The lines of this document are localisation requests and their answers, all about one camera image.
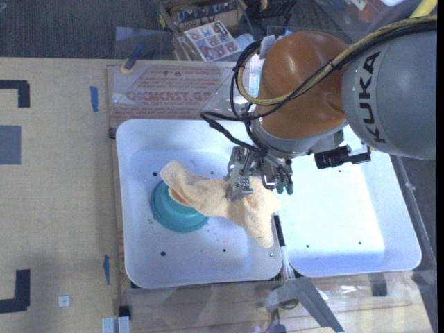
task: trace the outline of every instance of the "yellow cable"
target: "yellow cable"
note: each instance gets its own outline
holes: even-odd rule
[[[438,5],[438,0],[422,0],[418,7],[411,14],[410,18],[419,17],[419,16],[427,16],[435,6]]]
[[[374,40],[381,35],[397,30],[399,28],[405,27],[405,26],[411,26],[414,24],[421,24],[423,22],[430,22],[430,21],[436,21],[437,16],[426,16],[426,17],[417,17],[417,18],[408,18],[403,19],[398,22],[394,22],[392,24],[383,26],[376,30],[375,32],[372,32],[359,40],[358,42],[352,44],[349,48],[347,48],[342,53],[338,54],[335,59],[333,59],[331,64],[326,65],[322,70],[320,70],[295,96],[299,96],[306,92],[311,87],[315,86],[317,83],[319,83],[332,69],[333,65],[338,65],[342,60],[344,60],[346,57],[348,57],[351,53],[356,51],[361,46],[369,43],[371,40]],[[242,84],[242,76],[244,74],[244,67],[246,63],[257,53],[258,49],[254,52],[252,52],[242,63],[242,68],[239,69],[238,77],[237,77],[237,85],[239,88],[239,93],[249,102],[254,103],[256,105],[275,105],[278,103],[281,103],[285,99],[287,99],[292,93],[288,93],[286,95],[282,95],[279,97],[276,97],[274,99],[256,99],[255,97],[252,97],[248,94],[248,92],[245,90],[244,85]]]

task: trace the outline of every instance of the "dark floor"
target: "dark floor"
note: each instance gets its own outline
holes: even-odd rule
[[[1,3],[8,4],[3,12]],[[340,31],[313,0],[296,0],[291,12],[289,26]],[[283,17],[254,21],[255,37],[283,23]],[[117,27],[158,31],[157,6],[152,0],[0,0],[0,56],[112,59]],[[402,165],[398,175],[422,246],[416,281],[437,332],[436,161]],[[415,191],[405,189],[406,179]]]

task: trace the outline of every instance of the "white square marker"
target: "white square marker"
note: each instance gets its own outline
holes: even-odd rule
[[[69,306],[69,296],[68,295],[58,296],[58,306],[59,307],[68,307]]]

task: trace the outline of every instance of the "beige floor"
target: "beige floor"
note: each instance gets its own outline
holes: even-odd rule
[[[0,299],[14,296],[16,270],[31,270],[31,305],[25,312],[0,314],[0,333],[101,332],[102,318],[117,315],[126,280],[119,271],[121,213],[108,138],[106,67],[115,63],[0,58],[2,79],[31,84],[30,108],[17,108],[17,92],[0,90],[0,124],[22,126],[22,164],[0,166]],[[99,91],[98,112],[92,112],[90,86]],[[347,332],[431,332],[418,289],[408,278],[404,290],[408,304],[342,309],[337,317]],[[70,306],[58,306],[61,295],[70,297]],[[223,308],[213,303],[211,309]],[[265,316],[258,319],[266,324]],[[313,329],[309,316],[283,320],[288,332],[331,332]],[[232,332],[245,332],[251,323],[247,316],[231,322]],[[132,324],[135,332],[146,331],[142,319],[135,317]]]

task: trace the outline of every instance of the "turquoise bowl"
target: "turquoise bowl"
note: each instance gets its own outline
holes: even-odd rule
[[[165,228],[179,233],[198,230],[208,221],[192,207],[175,202],[168,194],[168,185],[159,182],[151,194],[151,211],[154,218]]]

